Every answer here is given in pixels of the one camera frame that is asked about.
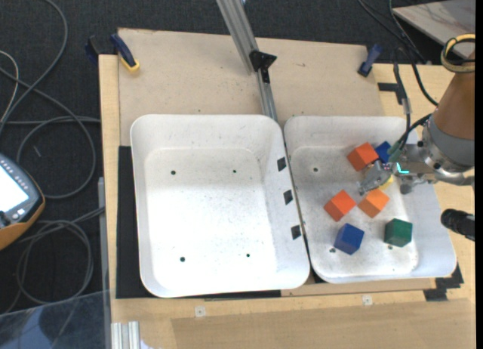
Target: green cube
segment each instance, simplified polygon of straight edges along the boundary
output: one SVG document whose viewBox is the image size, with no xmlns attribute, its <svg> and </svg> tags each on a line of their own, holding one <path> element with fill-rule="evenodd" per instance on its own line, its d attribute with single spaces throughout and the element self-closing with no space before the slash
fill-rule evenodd
<svg viewBox="0 0 483 349">
<path fill-rule="evenodd" d="M 404 247 L 411 241 L 412 232 L 412 223 L 393 218 L 386 224 L 384 242 L 393 246 Z"/>
</svg>

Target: white surface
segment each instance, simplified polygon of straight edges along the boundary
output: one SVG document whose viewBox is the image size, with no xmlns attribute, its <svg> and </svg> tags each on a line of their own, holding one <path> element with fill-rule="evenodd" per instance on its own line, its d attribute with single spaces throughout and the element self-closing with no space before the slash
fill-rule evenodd
<svg viewBox="0 0 483 349">
<path fill-rule="evenodd" d="M 171 298 L 292 289 L 309 274 L 279 125 L 265 116 L 146 115 L 131 128 L 140 273 Z"/>
<path fill-rule="evenodd" d="M 373 147 L 384 141 L 393 144 L 404 130 L 405 120 L 397 117 L 298 116 L 285 125 L 310 261 L 323 280 L 350 283 L 438 277 L 454 271 L 456 255 L 448 230 L 440 223 L 441 209 L 432 185 L 418 185 L 413 193 L 401 195 L 395 179 L 384 190 L 390 198 L 388 204 L 374 218 L 356 206 L 336 222 L 324 210 L 341 189 L 357 203 L 363 199 L 357 187 L 363 171 L 355 171 L 346 155 L 364 142 Z M 417 140 L 416 133 L 411 134 L 409 144 Z M 402 248 L 390 248 L 383 241 L 384 227 L 393 218 L 413 224 L 412 241 Z M 333 248 L 337 231 L 345 223 L 365 232 L 353 255 Z"/>
<path fill-rule="evenodd" d="M 395 8 L 394 13 L 441 45 L 456 36 L 475 33 L 476 0 L 447 0 Z M 475 45 L 460 43 L 453 51 L 468 57 Z"/>
</svg>

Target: toy block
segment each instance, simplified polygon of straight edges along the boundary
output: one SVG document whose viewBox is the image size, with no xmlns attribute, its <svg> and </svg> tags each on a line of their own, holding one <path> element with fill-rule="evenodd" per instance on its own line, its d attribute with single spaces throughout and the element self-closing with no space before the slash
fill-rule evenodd
<svg viewBox="0 0 483 349">
<path fill-rule="evenodd" d="M 359 145 L 347 155 L 347 159 L 356 171 L 361 171 L 371 162 L 376 161 L 379 155 L 368 142 Z"/>
<path fill-rule="evenodd" d="M 358 207 L 373 218 L 383 210 L 388 201 L 389 196 L 379 188 L 376 188 L 369 191 L 366 197 L 358 204 Z"/>
<path fill-rule="evenodd" d="M 349 223 L 345 223 L 337 232 L 334 247 L 352 255 L 361 246 L 364 231 Z"/>
<path fill-rule="evenodd" d="M 379 156 L 379 159 L 384 164 L 387 164 L 389 162 L 389 157 L 391 156 L 390 154 L 387 153 L 389 149 L 391 149 L 391 145 L 387 141 L 382 142 L 381 145 L 379 145 L 376 149 L 374 149 L 376 150 L 376 153 Z"/>
<path fill-rule="evenodd" d="M 357 205 L 355 200 L 349 196 L 349 194 L 342 189 L 337 195 L 332 197 L 327 204 L 324 205 L 324 209 L 335 221 L 339 221 L 347 212 Z"/>
<path fill-rule="evenodd" d="M 412 238 L 413 224 L 393 218 L 384 229 L 384 242 L 397 247 L 406 246 Z"/>
</svg>

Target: orange cube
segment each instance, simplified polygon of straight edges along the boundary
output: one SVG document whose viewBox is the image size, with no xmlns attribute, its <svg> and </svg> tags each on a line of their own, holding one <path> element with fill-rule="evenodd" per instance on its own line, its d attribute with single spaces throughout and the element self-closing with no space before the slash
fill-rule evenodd
<svg viewBox="0 0 483 349">
<path fill-rule="evenodd" d="M 389 196 L 380 189 L 374 189 L 366 195 L 366 197 L 358 204 L 358 207 L 368 216 L 373 218 L 383 210 L 388 201 Z"/>
<path fill-rule="evenodd" d="M 335 221 L 339 221 L 347 212 L 357 205 L 355 200 L 342 189 L 324 205 L 324 209 Z"/>
<path fill-rule="evenodd" d="M 379 158 L 376 150 L 371 144 L 366 142 L 359 145 L 352 152 L 347 155 L 347 159 L 352 164 L 356 171 L 361 171 L 371 162 L 376 161 Z"/>
</svg>

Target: dark floor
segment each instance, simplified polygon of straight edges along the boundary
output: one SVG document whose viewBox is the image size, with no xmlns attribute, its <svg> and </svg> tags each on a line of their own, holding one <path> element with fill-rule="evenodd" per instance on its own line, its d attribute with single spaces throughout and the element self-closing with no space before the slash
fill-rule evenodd
<svg viewBox="0 0 483 349">
<path fill-rule="evenodd" d="M 228 34 L 215 0 L 51 1 L 65 14 L 69 32 L 61 58 L 37 84 L 37 89 L 66 105 L 77 116 L 100 118 L 97 68 L 85 54 L 90 36 L 97 37 L 102 51 L 112 52 L 109 35 L 118 27 Z M 389 0 L 364 1 L 373 17 L 357 0 L 251 0 L 246 11 L 257 37 L 337 42 L 367 48 L 378 43 L 384 49 L 378 61 L 388 63 L 391 51 L 401 44 L 401 33 L 389 16 Z M 436 0 L 394 0 L 392 6 L 431 1 Z M 438 63 L 440 46 L 410 28 L 407 33 L 424 60 Z M 0 51 L 15 58 L 20 79 L 27 84 L 36 82 L 51 65 L 63 39 L 63 22 L 52 5 L 43 0 L 0 0 Z M 0 67 L 14 72 L 11 62 L 2 54 Z M 14 83 L 0 73 L 0 116 L 13 89 Z M 17 100 L 26 89 L 20 87 Z M 8 120 L 43 121 L 66 115 L 65 109 L 34 91 L 18 104 Z M 20 164 L 49 196 L 39 220 L 71 221 L 95 210 L 97 182 L 103 174 L 100 123 L 89 122 L 84 126 L 93 141 L 95 160 L 88 136 L 80 125 L 72 122 L 46 125 L 23 145 L 34 127 L 5 125 L 0 129 L 0 153 L 16 159 L 21 148 Z M 73 194 L 80 187 L 83 189 Z M 28 235 L 36 234 L 41 227 L 42 223 L 37 221 Z M 102 289 L 98 219 L 83 221 L 81 227 L 90 241 L 94 262 L 92 278 L 84 291 L 88 294 Z M 16 242 L 0 251 L 0 313 L 9 308 L 19 291 L 17 267 L 25 290 L 33 298 L 59 301 L 82 287 L 88 266 L 87 249 L 71 231 L 73 228 L 40 239 L 32 247 L 26 266 L 19 266 L 19 262 L 22 263 L 20 259 L 29 243 Z M 37 304 L 21 294 L 11 309 Z"/>
</svg>

